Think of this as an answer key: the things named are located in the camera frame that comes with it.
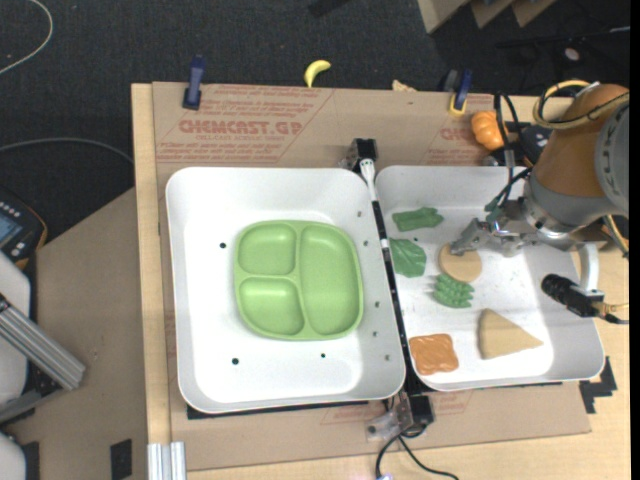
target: white tray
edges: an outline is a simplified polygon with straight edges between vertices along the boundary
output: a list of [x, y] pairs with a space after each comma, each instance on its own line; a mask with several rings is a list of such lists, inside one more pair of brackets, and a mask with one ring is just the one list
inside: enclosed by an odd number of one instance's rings
[[[192, 407], [221, 413], [350, 402], [400, 389], [400, 338], [367, 187], [358, 176], [343, 169], [190, 167], [172, 176], [166, 196], [178, 381]], [[291, 342], [262, 337], [243, 323], [234, 295], [235, 238], [250, 224], [280, 219], [333, 224], [354, 241], [364, 314], [349, 335]]]
[[[402, 167], [380, 172], [376, 186], [389, 238], [415, 240], [427, 254], [425, 275], [396, 275], [407, 339], [451, 335], [460, 366], [448, 373], [422, 376], [429, 387], [452, 391], [514, 384], [588, 379], [599, 374], [604, 352], [595, 324], [554, 302], [541, 289], [550, 273], [577, 282], [570, 254], [546, 245], [525, 248], [506, 258], [497, 247], [478, 252], [481, 276], [473, 282], [472, 307], [451, 309], [432, 296], [441, 273], [440, 247], [459, 238], [473, 217], [484, 220], [483, 207], [504, 187], [506, 169], [497, 167]], [[512, 197], [521, 195], [522, 183]], [[400, 232], [391, 216], [421, 207], [437, 208], [445, 220], [436, 228]], [[491, 308], [544, 342], [535, 349], [483, 360], [477, 345], [477, 322], [482, 309]]]
[[12, 439], [2, 433], [0, 433], [0, 464], [2, 464], [3, 480], [26, 478], [27, 462], [24, 452]]

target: white cable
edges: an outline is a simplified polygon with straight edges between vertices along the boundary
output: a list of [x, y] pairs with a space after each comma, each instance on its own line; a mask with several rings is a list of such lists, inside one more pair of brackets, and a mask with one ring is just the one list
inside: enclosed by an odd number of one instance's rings
[[42, 2], [40, 2], [38, 0], [23, 0], [23, 1], [31, 2], [31, 3], [33, 3], [35, 5], [37, 5], [38, 7], [40, 7], [40, 9], [42, 9], [44, 11], [44, 13], [47, 15], [47, 19], [49, 20], [49, 33], [47, 34], [47, 37], [45, 38], [45, 40], [42, 41], [42, 44], [40, 44], [40, 46], [38, 46], [31, 53], [29, 53], [28, 55], [25, 55], [21, 59], [18, 59], [13, 64], [9, 64], [8, 66], [0, 68], [0, 75], [4, 75], [10, 69], [13, 69], [13, 68], [19, 66], [23, 62], [28, 61], [30, 58], [32, 58], [32, 57], [36, 56], [38, 53], [40, 53], [40, 51], [45, 46], [47, 46], [47, 43], [51, 40], [51, 36], [53, 35], [53, 16], [51, 15], [51, 12], [49, 11], [49, 9], [47, 9], [47, 7]]
[[76, 143], [76, 144], [87, 144], [89, 146], [97, 146], [99, 148], [104, 148], [111, 151], [112, 153], [120, 155], [127, 162], [131, 164], [134, 163], [133, 158], [131, 158], [129, 155], [127, 155], [123, 151], [120, 151], [119, 149], [116, 149], [113, 146], [109, 146], [109, 144], [105, 144], [104, 142], [98, 142], [97, 140], [76, 139], [72, 137], [53, 137], [48, 139], [33, 139], [33, 140], [27, 140], [24, 142], [16, 142], [14, 144], [7, 144], [5, 146], [0, 146], [0, 153], [4, 153], [5, 151], [10, 151], [12, 149], [18, 149], [18, 148], [23, 148], [27, 146], [37, 146], [38, 144], [56, 144], [56, 143], [65, 143], [65, 142]]

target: orange food toy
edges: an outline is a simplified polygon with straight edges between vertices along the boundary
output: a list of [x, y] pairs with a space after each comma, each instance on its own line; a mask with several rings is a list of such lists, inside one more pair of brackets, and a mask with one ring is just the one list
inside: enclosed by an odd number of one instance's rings
[[504, 146], [494, 110], [476, 112], [471, 118], [471, 129], [476, 140], [489, 151], [495, 151]]

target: yellow banana toy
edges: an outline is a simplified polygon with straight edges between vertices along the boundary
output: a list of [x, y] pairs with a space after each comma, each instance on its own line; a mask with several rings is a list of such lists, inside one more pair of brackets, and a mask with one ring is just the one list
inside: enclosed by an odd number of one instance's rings
[[313, 81], [318, 73], [322, 73], [331, 67], [331, 63], [326, 60], [316, 60], [307, 66], [304, 72], [304, 81], [307, 87], [313, 85]]

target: gray carpet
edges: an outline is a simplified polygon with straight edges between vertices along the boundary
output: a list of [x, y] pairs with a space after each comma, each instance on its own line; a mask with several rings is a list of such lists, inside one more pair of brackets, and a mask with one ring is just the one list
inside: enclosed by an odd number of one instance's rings
[[[525, 28], [510, 10], [479, 30], [468, 7], [428, 35], [416, 0], [351, 0], [322, 16], [321, 0], [40, 0], [55, 21], [48, 46], [0, 75], [0, 147], [79, 137], [131, 153], [130, 84], [186, 80], [193, 54], [205, 82], [302, 85], [312, 60], [333, 63], [316, 85], [437, 90], [470, 68], [474, 91], [537, 94], [579, 77], [630, 85], [629, 34], [592, 38], [567, 66], [558, 45], [500, 50], [500, 41], [575, 36], [630, 24], [630, 0], [560, 0]], [[0, 69], [46, 35], [35, 6], [0, 0]], [[39, 211], [51, 237], [133, 185], [109, 151], [43, 145], [0, 153], [0, 185]]]

